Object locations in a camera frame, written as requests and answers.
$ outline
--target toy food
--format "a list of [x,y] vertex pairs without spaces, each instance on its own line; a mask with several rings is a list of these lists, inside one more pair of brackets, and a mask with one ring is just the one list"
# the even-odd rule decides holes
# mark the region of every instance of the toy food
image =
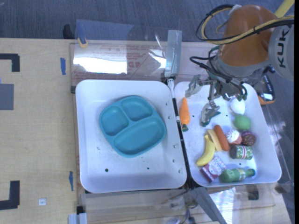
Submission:
[[234,98],[230,102],[230,108],[236,114],[244,114],[245,113],[245,102],[243,99],[241,99],[239,101],[237,98]]
[[190,123],[190,113],[189,113],[186,97],[183,98],[182,106],[179,111],[179,118],[181,120],[183,132],[187,131],[188,130],[187,124]]
[[228,131],[226,133],[226,138],[229,144],[239,145],[242,142],[240,132],[235,129]]
[[215,131],[213,129],[207,129],[207,132],[209,134],[209,136],[211,137],[211,140],[213,141],[214,145],[215,145],[215,148],[216,148],[216,151],[221,151],[222,150],[222,147],[221,147],[221,144],[219,142],[219,139],[215,133]]
[[241,133],[242,144],[252,146],[256,142],[256,136],[249,130],[245,130]]
[[219,178],[223,182],[239,182],[244,180],[246,177],[252,177],[256,174],[256,171],[252,168],[234,168],[224,170]]
[[237,114],[235,116],[234,125],[239,130],[247,130],[250,128],[250,120],[243,114]]
[[229,150],[228,140],[227,140],[226,135],[224,134],[221,126],[220,125],[215,125],[214,126],[214,131],[217,135],[217,138],[219,139],[219,142],[221,144],[222,149],[224,151],[228,151]]
[[203,166],[200,169],[200,172],[209,182],[212,182],[221,175],[225,169],[227,169],[227,166],[218,156],[216,156],[207,165]]
[[252,147],[244,145],[232,145],[230,147],[229,156],[232,159],[247,159],[253,157]]
[[204,151],[204,154],[199,159],[197,159],[197,161],[196,161],[197,166],[204,166],[204,165],[208,164],[209,161],[211,161],[214,157],[215,145],[209,139],[207,134],[205,135],[205,139],[206,139],[205,151]]

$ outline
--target white sticker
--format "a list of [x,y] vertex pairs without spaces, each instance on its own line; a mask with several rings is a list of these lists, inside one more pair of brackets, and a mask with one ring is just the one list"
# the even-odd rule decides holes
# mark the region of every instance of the white sticker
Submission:
[[38,199],[38,205],[39,206],[45,206],[47,205],[47,199],[44,197],[44,198],[39,198]]

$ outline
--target yellow cable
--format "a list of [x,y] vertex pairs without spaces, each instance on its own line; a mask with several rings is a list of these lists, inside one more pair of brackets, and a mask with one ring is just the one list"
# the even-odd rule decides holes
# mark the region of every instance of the yellow cable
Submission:
[[291,8],[294,4],[295,0],[284,0],[284,2],[280,5],[280,7],[275,12],[277,17],[282,17],[286,14],[286,12]]
[[277,18],[277,19],[273,19],[273,20],[270,20],[270,21],[267,21],[263,24],[260,24],[250,30],[248,30],[247,32],[244,32],[244,33],[241,33],[239,35],[236,35],[234,36],[233,38],[230,38],[230,39],[225,39],[225,40],[217,40],[217,41],[211,41],[209,40],[206,36],[205,36],[205,27],[206,27],[206,24],[209,22],[209,20],[215,16],[216,14],[220,13],[220,12],[223,12],[223,11],[226,11],[226,10],[230,10],[231,8],[225,8],[225,9],[222,9],[222,10],[219,10],[219,11],[216,11],[215,13],[211,14],[210,16],[207,17],[207,19],[203,22],[202,24],[202,27],[201,27],[201,36],[203,37],[203,39],[205,39],[208,43],[212,43],[212,44],[217,44],[217,45],[223,45],[223,44],[227,44],[227,43],[231,43],[231,42],[235,42],[237,40],[240,40],[241,38],[245,37],[246,35],[250,34],[250,33],[253,33],[255,30],[258,30],[260,28],[263,28],[265,26],[268,26],[268,25],[271,25],[275,22],[278,22],[278,21],[283,21],[283,20],[288,20],[288,19],[293,19],[295,18],[295,15],[289,15],[289,16],[285,16],[285,17],[281,17],[281,18]]

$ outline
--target teal plate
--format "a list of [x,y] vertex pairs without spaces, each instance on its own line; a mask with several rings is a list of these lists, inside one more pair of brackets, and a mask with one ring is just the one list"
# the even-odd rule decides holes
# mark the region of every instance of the teal plate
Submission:
[[100,127],[114,150],[124,157],[141,155],[166,135],[166,126],[155,109],[140,96],[128,96],[106,107]]

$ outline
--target toy egg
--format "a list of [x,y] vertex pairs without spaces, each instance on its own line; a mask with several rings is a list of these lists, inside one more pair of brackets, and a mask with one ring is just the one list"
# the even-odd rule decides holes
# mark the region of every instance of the toy egg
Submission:
[[245,113],[245,102],[244,102],[244,100],[239,101],[237,98],[234,98],[230,102],[230,108],[236,114],[244,114]]

